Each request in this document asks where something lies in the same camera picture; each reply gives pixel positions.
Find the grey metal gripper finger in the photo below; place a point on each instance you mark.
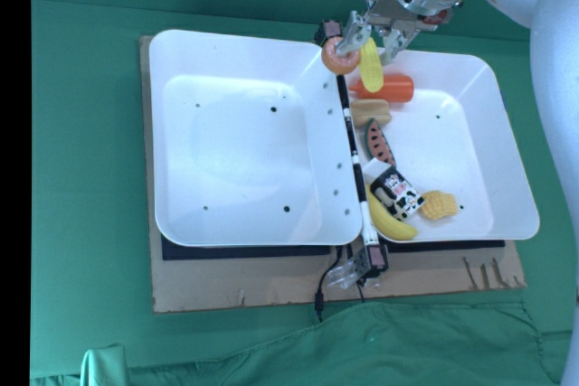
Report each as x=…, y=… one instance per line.
x=356, y=33
x=395, y=41

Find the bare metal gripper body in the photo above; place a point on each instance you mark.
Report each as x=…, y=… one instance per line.
x=398, y=11

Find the orange and pink doughnut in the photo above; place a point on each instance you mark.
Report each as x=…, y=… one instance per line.
x=334, y=59

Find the yellow corn cob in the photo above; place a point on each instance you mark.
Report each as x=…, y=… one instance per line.
x=371, y=68

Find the orange bottle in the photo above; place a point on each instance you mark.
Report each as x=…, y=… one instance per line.
x=395, y=88

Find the tan bread roll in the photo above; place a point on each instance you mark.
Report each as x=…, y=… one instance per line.
x=370, y=112

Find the red watermelon slice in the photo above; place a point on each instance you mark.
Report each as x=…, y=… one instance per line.
x=379, y=142

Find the thin black and white rod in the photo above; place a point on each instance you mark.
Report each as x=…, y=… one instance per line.
x=352, y=140

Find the white plastic tray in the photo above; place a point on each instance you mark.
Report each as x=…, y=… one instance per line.
x=452, y=149
x=235, y=140

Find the cow print milk carton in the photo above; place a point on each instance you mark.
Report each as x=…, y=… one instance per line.
x=400, y=194

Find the short yellow corn piece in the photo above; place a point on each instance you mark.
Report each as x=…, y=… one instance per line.
x=438, y=204

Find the yellow banana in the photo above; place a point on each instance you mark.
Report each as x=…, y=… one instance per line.
x=389, y=222

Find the brown cardboard board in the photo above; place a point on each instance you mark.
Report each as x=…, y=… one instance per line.
x=226, y=280

